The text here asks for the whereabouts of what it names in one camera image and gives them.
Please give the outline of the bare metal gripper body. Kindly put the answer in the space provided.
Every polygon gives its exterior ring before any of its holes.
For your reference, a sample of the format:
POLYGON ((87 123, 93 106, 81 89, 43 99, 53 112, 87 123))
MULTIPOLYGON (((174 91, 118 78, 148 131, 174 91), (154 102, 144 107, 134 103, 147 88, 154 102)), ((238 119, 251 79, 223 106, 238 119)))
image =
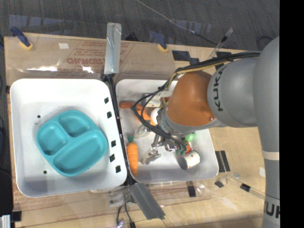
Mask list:
POLYGON ((174 151, 176 151, 176 152, 186 152, 187 151, 185 135, 177 134, 177 133, 162 133, 162 134, 156 133, 154 140, 152 142, 152 147, 156 147, 157 149, 159 149, 160 147, 164 147, 164 144, 166 142, 175 142, 176 150, 174 150, 174 151))

